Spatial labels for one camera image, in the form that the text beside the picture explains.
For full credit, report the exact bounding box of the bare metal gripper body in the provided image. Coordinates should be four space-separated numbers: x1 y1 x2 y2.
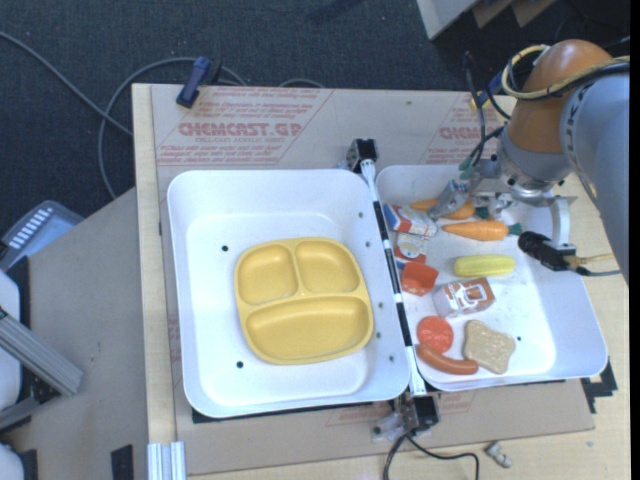
466 154 557 218

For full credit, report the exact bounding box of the small orange carrot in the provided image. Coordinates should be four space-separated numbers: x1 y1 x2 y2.
410 196 494 221

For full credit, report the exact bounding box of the long orange and white packet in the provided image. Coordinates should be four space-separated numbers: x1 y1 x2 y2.
382 203 439 240

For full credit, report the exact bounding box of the large orange carrot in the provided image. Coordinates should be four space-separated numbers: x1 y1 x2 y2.
442 219 523 243

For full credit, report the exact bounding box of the small orange and white packet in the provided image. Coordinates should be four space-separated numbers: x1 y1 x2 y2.
394 232 430 265

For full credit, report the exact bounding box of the yellow corn cob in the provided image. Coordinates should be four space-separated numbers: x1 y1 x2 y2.
453 253 517 279

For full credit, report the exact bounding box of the red toy pepper piece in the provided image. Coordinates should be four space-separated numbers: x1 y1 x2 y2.
399 260 440 297

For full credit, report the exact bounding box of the thin black and white rod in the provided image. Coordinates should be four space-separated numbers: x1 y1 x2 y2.
360 159 427 397

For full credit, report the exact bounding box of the orange and white carton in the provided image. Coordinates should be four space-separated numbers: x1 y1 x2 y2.
432 277 498 320

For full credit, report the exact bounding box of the white plastic tray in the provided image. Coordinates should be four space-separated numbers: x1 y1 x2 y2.
374 163 610 393
166 168 413 419

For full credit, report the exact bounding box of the beige bread slice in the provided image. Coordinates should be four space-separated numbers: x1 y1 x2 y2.
462 319 517 375

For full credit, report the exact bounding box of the brown cardboard board, red print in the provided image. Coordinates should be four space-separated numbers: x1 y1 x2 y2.
149 85 597 477

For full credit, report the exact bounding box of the orange sausage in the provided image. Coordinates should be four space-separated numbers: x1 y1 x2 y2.
415 343 480 376

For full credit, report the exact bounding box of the yellow divided plate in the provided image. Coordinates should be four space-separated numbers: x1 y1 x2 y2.
233 236 376 367

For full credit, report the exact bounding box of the black cylinder on white bracket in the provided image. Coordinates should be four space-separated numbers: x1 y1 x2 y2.
517 195 578 272

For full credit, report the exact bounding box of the black block with thin wires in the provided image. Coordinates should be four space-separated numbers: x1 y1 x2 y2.
372 392 442 442
344 137 379 172

